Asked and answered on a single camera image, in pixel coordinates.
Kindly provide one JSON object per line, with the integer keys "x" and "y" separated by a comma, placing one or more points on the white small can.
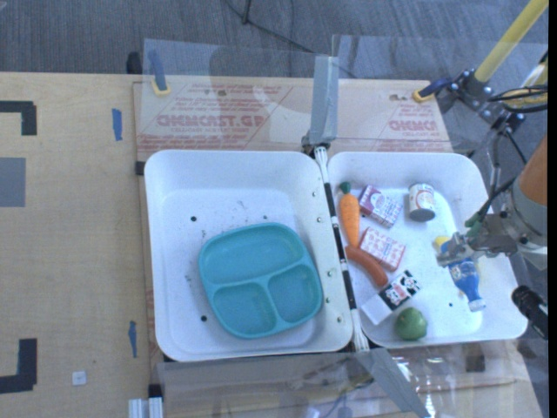
{"x": 421, "y": 200}

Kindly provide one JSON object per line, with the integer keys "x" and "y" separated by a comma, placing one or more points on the orange carrot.
{"x": 350, "y": 216}

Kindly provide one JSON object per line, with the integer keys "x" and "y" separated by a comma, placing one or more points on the green apple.
{"x": 411, "y": 324}

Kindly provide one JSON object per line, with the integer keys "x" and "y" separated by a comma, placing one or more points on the purple and white carton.
{"x": 380, "y": 207}

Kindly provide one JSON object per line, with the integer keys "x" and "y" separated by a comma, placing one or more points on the white plastic tray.
{"x": 183, "y": 251}
{"x": 435, "y": 285}

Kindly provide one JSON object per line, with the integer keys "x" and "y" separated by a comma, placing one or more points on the brown cardboard board red print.
{"x": 243, "y": 116}

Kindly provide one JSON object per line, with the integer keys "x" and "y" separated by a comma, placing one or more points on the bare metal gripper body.
{"x": 496, "y": 235}

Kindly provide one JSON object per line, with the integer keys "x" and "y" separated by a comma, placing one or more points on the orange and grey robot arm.
{"x": 533, "y": 177}

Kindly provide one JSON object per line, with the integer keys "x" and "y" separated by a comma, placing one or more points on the black cylinder on white bracket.
{"x": 530, "y": 306}

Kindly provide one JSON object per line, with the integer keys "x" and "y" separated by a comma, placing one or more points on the orange sausage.
{"x": 367, "y": 264}

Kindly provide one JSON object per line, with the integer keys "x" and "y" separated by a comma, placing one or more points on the blue bottle yellow cap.
{"x": 467, "y": 281}

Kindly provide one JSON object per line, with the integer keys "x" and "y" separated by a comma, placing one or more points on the blue divided plate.
{"x": 257, "y": 277}

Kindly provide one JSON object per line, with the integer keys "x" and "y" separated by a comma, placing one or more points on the black and white cow carton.
{"x": 396, "y": 294}

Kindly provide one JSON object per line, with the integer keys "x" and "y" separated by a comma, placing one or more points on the red and white carton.
{"x": 383, "y": 248}

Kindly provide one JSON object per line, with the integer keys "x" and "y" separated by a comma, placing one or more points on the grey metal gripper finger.
{"x": 450, "y": 257}
{"x": 460, "y": 240}

